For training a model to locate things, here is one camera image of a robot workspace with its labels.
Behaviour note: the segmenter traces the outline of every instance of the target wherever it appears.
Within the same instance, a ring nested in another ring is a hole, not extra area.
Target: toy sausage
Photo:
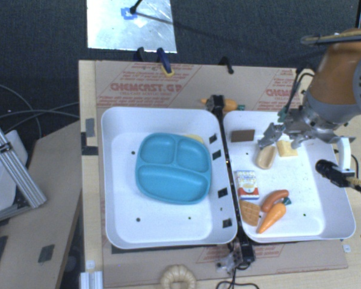
[[[264,204],[261,206],[262,212],[269,212],[275,201],[289,196],[288,190],[276,190],[267,196]]]

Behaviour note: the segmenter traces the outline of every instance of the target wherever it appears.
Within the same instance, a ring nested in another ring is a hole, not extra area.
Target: yellow sponge
[[[277,142],[278,153],[280,157],[296,157],[298,152],[292,149],[290,141],[280,140]]]

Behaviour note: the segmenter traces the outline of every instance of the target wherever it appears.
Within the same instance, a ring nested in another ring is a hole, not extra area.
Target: blue clamp
[[[123,7],[120,9],[120,14],[123,16],[124,19],[126,20],[132,20],[135,18],[138,18],[137,14],[131,14],[130,13],[130,8],[129,7]]]
[[[171,77],[174,75],[174,71],[171,68],[170,60],[168,59],[167,54],[164,52],[163,48],[158,48],[156,50],[156,54],[158,55],[158,61],[162,63],[162,71],[166,75],[166,77]]]

